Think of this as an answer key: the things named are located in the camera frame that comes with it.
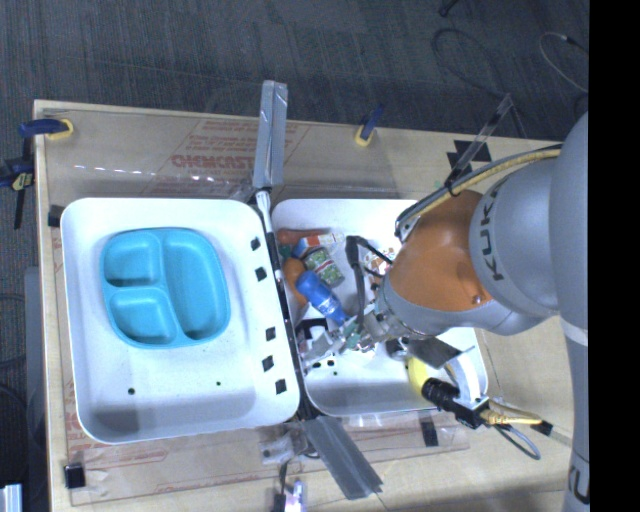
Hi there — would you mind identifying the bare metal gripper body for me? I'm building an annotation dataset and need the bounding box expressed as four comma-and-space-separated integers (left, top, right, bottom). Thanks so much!
344, 307, 410, 359

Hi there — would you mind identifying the black and white carton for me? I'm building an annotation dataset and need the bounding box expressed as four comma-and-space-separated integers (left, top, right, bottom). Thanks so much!
294, 316, 332, 343

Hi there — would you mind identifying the blue plastic bottle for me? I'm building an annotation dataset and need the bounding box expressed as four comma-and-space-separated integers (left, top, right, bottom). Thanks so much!
294, 269, 350, 327

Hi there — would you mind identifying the yellow banana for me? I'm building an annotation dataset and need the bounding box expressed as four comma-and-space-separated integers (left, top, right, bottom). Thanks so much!
406, 355, 432, 397

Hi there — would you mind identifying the white plastic tray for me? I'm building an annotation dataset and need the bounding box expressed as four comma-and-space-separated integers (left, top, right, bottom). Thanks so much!
269, 198, 490, 419
59, 196, 302, 446

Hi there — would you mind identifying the white colourful printed packet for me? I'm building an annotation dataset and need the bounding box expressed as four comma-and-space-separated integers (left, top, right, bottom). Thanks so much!
363, 246, 397, 282

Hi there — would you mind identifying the green and white patterned can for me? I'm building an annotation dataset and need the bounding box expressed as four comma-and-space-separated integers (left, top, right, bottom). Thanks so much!
302, 246, 347, 289

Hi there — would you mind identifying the orange round toy fruit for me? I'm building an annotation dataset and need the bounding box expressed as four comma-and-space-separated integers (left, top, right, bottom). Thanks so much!
281, 256, 309, 307

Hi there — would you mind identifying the blue white orange small carton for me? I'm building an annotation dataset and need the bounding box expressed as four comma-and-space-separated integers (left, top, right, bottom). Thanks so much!
291, 232, 347, 260

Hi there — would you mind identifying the blue divided plate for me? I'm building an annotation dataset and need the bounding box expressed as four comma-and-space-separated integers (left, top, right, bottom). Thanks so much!
99, 227, 233, 350

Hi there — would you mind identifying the brown cardboard board red print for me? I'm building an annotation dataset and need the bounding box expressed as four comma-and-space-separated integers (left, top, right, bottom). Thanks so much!
42, 111, 472, 507

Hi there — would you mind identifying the black cylinder on white bracket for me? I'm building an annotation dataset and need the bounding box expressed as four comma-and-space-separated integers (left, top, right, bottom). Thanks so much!
420, 344, 492, 431

